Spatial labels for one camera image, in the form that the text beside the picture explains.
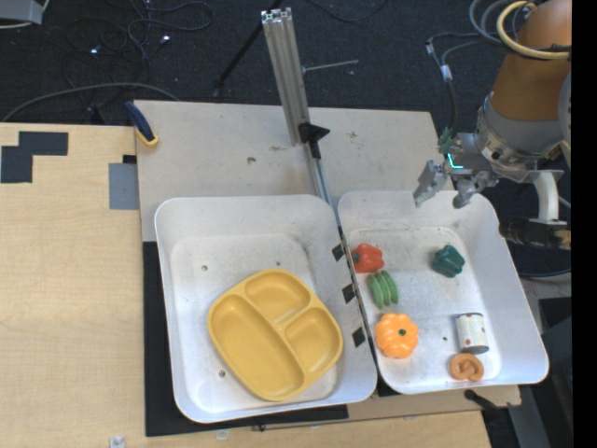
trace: toy orange pumpkin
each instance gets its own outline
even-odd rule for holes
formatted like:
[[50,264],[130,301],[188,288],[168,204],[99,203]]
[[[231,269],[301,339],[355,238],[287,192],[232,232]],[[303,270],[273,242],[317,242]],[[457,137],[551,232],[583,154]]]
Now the toy orange pumpkin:
[[406,314],[383,314],[375,326],[375,343],[387,357],[410,357],[419,343],[419,328]]

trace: light wood surface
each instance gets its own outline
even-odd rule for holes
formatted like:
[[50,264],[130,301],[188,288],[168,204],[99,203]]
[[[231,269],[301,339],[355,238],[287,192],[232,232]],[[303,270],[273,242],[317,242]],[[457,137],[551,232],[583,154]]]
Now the light wood surface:
[[[172,197],[317,194],[311,154],[291,144],[281,106],[135,105],[160,138],[137,143],[144,241],[155,241],[156,209]],[[315,107],[310,115],[330,131],[319,147],[333,207],[352,190],[415,190],[425,163],[442,160],[429,113]]]
[[[0,446],[99,448],[124,436],[127,447],[490,448],[478,407],[453,403],[462,394],[350,407],[355,419],[396,416],[381,420],[235,428],[226,441],[213,431],[146,437],[140,214],[111,210],[108,192],[108,165],[135,153],[133,128],[3,123],[0,145],[16,145],[19,131],[68,132],[69,147],[34,156],[32,183],[0,184]],[[518,396],[487,393],[498,404]],[[460,412],[400,416],[437,407]]]

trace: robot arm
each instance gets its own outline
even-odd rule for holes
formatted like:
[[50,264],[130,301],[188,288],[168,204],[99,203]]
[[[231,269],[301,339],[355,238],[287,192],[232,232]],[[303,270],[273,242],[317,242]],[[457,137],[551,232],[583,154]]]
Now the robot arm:
[[[517,41],[503,30],[514,8],[531,5]],[[498,18],[498,34],[513,49],[504,59],[490,94],[478,114],[474,133],[446,130],[438,140],[444,162],[428,161],[414,191],[420,205],[455,181],[456,208],[500,177],[534,184],[539,196],[537,218],[514,217],[500,232],[507,239],[545,248],[571,248],[570,231],[559,220],[556,186],[560,170],[539,170],[537,162],[562,149],[571,166],[572,0],[549,0],[536,7],[528,2],[510,5]]]

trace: wooden table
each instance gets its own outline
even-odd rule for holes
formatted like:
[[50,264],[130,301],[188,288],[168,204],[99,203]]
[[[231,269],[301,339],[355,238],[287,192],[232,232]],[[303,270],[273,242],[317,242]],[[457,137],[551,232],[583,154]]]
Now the wooden table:
[[[109,165],[137,152],[133,127],[2,123],[0,146],[20,132],[68,133],[68,154],[34,156],[32,182],[0,184],[0,444],[490,448],[479,406],[454,392],[373,397],[318,427],[148,438],[140,211],[110,208],[108,184]],[[520,402],[516,386],[479,394]]]

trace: cable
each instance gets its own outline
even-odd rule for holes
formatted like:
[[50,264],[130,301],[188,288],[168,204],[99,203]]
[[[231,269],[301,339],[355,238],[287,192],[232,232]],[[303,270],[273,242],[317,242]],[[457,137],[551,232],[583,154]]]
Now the cable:
[[[62,76],[64,77],[64,79],[70,85],[71,88],[73,88],[73,89],[76,88],[76,83],[73,79],[70,78],[69,72],[68,72],[68,69],[71,67],[70,66],[71,63],[82,63],[82,64],[85,64],[86,67],[88,67],[89,66],[89,64],[87,63],[88,60],[91,60],[92,62],[95,63],[95,65],[93,66],[93,68],[95,69],[95,84],[99,84],[101,71],[100,71],[100,63],[98,62],[97,55],[95,55],[89,51],[79,51],[79,52],[77,52],[77,55],[75,58],[72,58],[71,54],[62,58],[62,64],[61,64]],[[88,100],[85,100],[85,98],[82,94],[79,94],[78,97],[79,97],[79,100],[84,108],[90,107],[91,100],[93,99],[93,93],[89,95]],[[83,112],[83,117],[81,118],[80,122],[83,122],[83,120],[85,119],[85,113],[86,112]]]
[[567,269],[562,269],[561,271],[555,271],[553,273],[524,273],[524,272],[518,272],[519,277],[524,277],[527,279],[540,279],[543,277],[557,277],[558,275],[565,275],[567,273],[570,273],[572,271],[572,267],[569,267]]
[[502,13],[500,13],[499,17],[497,18],[497,33],[500,35],[500,38],[504,42],[505,45],[519,53],[520,55],[530,56],[533,58],[538,58],[540,60],[566,60],[570,53],[568,51],[546,51],[542,49],[532,49],[530,47],[525,47],[520,43],[515,42],[504,30],[504,19],[509,15],[509,13],[519,7],[528,7],[530,9],[535,9],[536,4],[529,2],[529,1],[519,1],[514,2],[513,4],[507,6]]
[[13,109],[12,111],[10,111],[6,116],[4,116],[4,118],[2,119],[2,122],[7,122],[10,120],[10,118],[15,115],[16,113],[18,113],[19,111],[21,111],[22,109],[24,109],[27,106],[30,106],[34,103],[38,103],[40,101],[44,101],[47,100],[48,98],[54,98],[56,96],[63,96],[65,94],[71,94],[71,93],[76,93],[78,91],[88,91],[88,90],[98,90],[100,88],[115,88],[115,87],[121,87],[121,88],[145,88],[148,90],[152,90],[152,91],[157,91],[158,93],[161,93],[165,96],[168,96],[169,98],[175,100],[175,101],[180,101],[180,99],[178,99],[177,96],[173,95],[170,92],[167,92],[165,90],[162,90],[161,88],[157,88],[155,86],[151,86],[151,85],[146,85],[143,83],[135,83],[135,82],[130,82],[130,83],[102,83],[99,85],[90,85],[90,86],[84,86],[84,87],[80,87],[80,88],[73,88],[71,90],[63,90],[63,91],[56,91],[54,93],[49,93],[49,94],[45,94],[43,96],[39,96],[38,98],[34,98],[33,100],[29,100],[28,102],[23,103],[22,105],[17,106],[15,109]]
[[199,30],[203,30],[204,28],[207,28],[210,24],[212,24],[212,22],[214,21],[214,11],[213,11],[213,9],[209,5],[207,5],[207,4],[203,3],[203,2],[188,2],[188,3],[184,4],[184,5],[181,5],[179,7],[174,8],[174,10],[177,10],[177,9],[183,8],[183,7],[190,7],[190,6],[197,6],[197,7],[202,7],[204,9],[206,9],[207,12],[208,12],[208,16],[209,16],[208,21],[205,22],[205,23],[202,23],[201,25],[192,26],[192,27],[185,27],[185,26],[180,26],[180,25],[174,25],[174,24],[171,24],[171,23],[167,23],[166,21],[157,21],[157,20],[154,20],[154,19],[137,19],[137,20],[132,21],[131,23],[129,23],[129,26],[128,26],[128,29],[127,29],[128,30],[129,38],[131,39],[131,41],[133,42],[133,44],[142,52],[142,54],[144,55],[144,58],[147,58],[147,55],[146,55],[145,51],[143,50],[142,43],[139,42],[132,35],[132,26],[135,25],[135,24],[137,24],[137,23],[147,22],[147,23],[151,23],[153,25],[164,26],[166,28],[171,28],[171,29],[174,29],[174,30],[180,30],[182,32],[196,32],[196,31],[199,31]]
[[[44,13],[46,13],[46,9],[48,8],[48,5],[49,5],[50,1],[51,0],[46,0],[44,2],[44,5],[42,6],[42,9],[41,9],[42,16],[43,16]],[[14,23],[14,24],[11,24],[11,25],[0,25],[0,30],[8,30],[8,29],[11,29],[11,28],[24,28],[26,26],[30,26],[31,24],[32,23],[30,21],[24,21],[23,23]]]
[[[433,45],[433,42],[436,38],[440,38],[440,37],[475,38],[475,41],[461,43],[461,44],[456,45],[450,49],[447,49],[438,58],[437,53],[435,51],[435,47]],[[456,125],[458,124],[459,110],[458,110],[458,101],[457,101],[457,96],[456,96],[456,90],[455,90],[453,82],[452,82],[451,70],[447,64],[447,57],[452,52],[454,52],[458,49],[470,47],[473,45],[478,45],[479,43],[483,43],[483,40],[480,40],[479,35],[475,34],[475,33],[459,34],[459,33],[445,32],[445,33],[441,33],[441,34],[437,34],[437,35],[433,35],[433,36],[429,37],[425,44],[427,53],[429,53],[429,55],[436,62],[437,67],[439,68],[439,72],[441,73],[443,80],[445,81],[447,89],[448,89],[448,95],[450,97],[450,103],[451,103],[451,117],[450,117],[450,121],[449,121],[448,125],[446,126],[446,128],[448,130],[450,130],[450,133],[451,133],[450,137],[452,139],[455,138],[458,134]]]
[[[100,24],[102,26],[107,26],[107,30],[103,30],[100,33],[99,40],[101,42],[100,45],[96,46],[94,49],[81,48],[79,35],[76,33],[77,27],[80,25],[83,27],[84,30],[89,30],[93,24]],[[105,49],[109,49],[112,53],[111,55],[122,55],[127,51],[131,51],[134,49],[134,46],[129,46],[127,48],[127,43],[129,42],[129,37],[126,28],[118,25],[114,21],[102,20],[102,19],[79,19],[73,20],[68,24],[68,27],[65,30],[65,37],[66,41],[70,43],[70,45],[76,51],[91,51],[99,52],[101,49],[103,54],[105,54]],[[118,35],[121,38],[120,45],[114,46],[111,42],[107,40],[106,34]]]
[[382,10],[382,8],[384,8],[386,6],[386,4],[390,0],[383,0],[382,4],[379,7],[377,7],[375,10],[373,10],[371,13],[369,13],[365,17],[359,17],[359,18],[356,18],[356,19],[344,19],[344,18],[341,18],[341,17],[339,17],[337,15],[334,15],[327,8],[325,8],[321,4],[318,4],[317,2],[314,2],[313,0],[304,0],[304,1],[307,2],[307,3],[310,3],[311,5],[313,5],[313,6],[317,7],[317,8],[319,8],[320,10],[323,10],[327,15],[329,15],[331,18],[333,18],[335,20],[343,21],[345,23],[354,23],[356,21],[363,21],[363,20],[370,19],[373,15],[375,15],[378,12],[380,12]]
[[561,205],[567,207],[568,209],[572,209],[572,205],[569,202],[567,202],[562,196],[558,196],[558,199]]
[[[483,18],[481,19],[482,21],[482,25],[479,25],[477,23],[476,17],[475,17],[475,12],[477,10],[477,8],[479,7],[480,3],[483,2],[484,0],[473,0],[473,2],[470,4],[469,8],[468,8],[468,19],[471,22],[471,24],[473,25],[473,27],[475,28],[475,30],[477,30],[477,32],[489,43],[492,43],[494,45],[497,46],[503,46],[504,43],[499,39],[499,38],[495,38],[493,35],[491,35],[490,33],[487,32],[487,30],[484,28],[484,25],[487,22],[487,18],[489,17],[489,14],[491,13],[491,11],[485,11],[483,12]],[[513,2],[515,0],[500,0],[501,3],[505,4],[507,2]]]

